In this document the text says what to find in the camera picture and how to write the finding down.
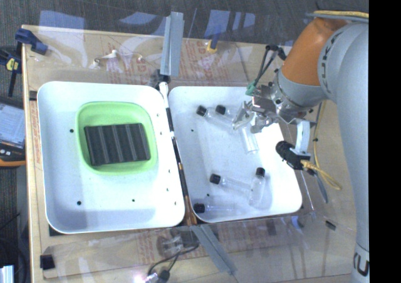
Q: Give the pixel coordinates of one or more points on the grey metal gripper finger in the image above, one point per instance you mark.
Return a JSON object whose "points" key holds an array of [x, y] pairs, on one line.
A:
{"points": [[244, 116], [260, 123]]}

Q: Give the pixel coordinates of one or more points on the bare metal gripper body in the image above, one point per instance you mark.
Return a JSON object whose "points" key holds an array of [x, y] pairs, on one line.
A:
{"points": [[275, 104]]}

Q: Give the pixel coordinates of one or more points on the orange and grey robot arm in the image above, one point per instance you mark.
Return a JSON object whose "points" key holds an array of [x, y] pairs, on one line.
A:
{"points": [[351, 87]]}

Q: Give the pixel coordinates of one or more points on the clear plastic bottle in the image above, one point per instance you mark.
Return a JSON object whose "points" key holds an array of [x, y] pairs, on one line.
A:
{"points": [[249, 142]]}

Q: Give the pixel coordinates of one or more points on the clear bottle with black cap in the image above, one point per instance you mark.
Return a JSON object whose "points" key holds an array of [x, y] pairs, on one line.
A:
{"points": [[215, 179], [202, 111], [220, 109], [260, 171], [199, 208]]}

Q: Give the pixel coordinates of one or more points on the white plastic tray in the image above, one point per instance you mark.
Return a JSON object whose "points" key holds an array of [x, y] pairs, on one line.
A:
{"points": [[103, 200], [219, 153]]}

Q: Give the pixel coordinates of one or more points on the green bowl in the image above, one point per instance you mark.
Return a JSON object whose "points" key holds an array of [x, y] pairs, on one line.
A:
{"points": [[116, 112]]}

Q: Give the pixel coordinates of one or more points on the black ribbed tray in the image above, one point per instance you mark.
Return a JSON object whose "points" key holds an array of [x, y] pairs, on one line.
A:
{"points": [[116, 144]]}

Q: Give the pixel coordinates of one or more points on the brown cardboard board, red print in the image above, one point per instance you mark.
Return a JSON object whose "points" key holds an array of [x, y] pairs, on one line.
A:
{"points": [[78, 53]]}

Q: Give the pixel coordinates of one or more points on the black cylinder on white bracket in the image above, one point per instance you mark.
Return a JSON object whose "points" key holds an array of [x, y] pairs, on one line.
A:
{"points": [[289, 153]]}

